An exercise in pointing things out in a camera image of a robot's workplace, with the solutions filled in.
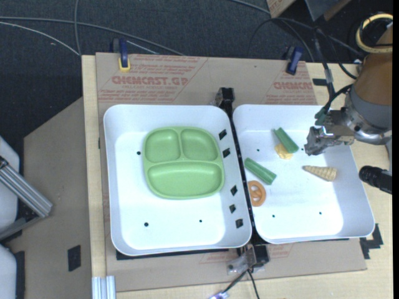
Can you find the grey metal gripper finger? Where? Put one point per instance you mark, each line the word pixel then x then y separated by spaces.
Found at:
pixel 323 143
pixel 311 140

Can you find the brown cardboard board red print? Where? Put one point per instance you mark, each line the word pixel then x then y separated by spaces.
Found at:
pixel 193 76

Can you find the black cylinder on white bracket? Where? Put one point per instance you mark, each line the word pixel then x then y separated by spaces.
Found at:
pixel 372 175

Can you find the green divided plate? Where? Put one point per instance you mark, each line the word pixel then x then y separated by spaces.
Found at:
pixel 184 176

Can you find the orange pretzel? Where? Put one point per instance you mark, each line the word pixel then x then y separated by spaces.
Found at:
pixel 262 198

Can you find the white plastic tray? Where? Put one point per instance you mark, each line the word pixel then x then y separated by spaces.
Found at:
pixel 299 207
pixel 174 226

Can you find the green celery stick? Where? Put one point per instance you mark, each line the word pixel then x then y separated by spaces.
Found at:
pixel 260 171
pixel 286 140

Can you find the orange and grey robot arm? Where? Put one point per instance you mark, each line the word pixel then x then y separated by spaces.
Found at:
pixel 375 76

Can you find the yellow toy food piece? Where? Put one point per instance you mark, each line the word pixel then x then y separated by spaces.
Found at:
pixel 283 154

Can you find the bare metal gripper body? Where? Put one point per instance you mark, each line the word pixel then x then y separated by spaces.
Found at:
pixel 339 129

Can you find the tan ice cream cone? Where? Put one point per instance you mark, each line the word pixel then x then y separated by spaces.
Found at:
pixel 322 172

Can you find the thin black rod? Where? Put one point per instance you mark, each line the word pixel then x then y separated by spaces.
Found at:
pixel 242 173

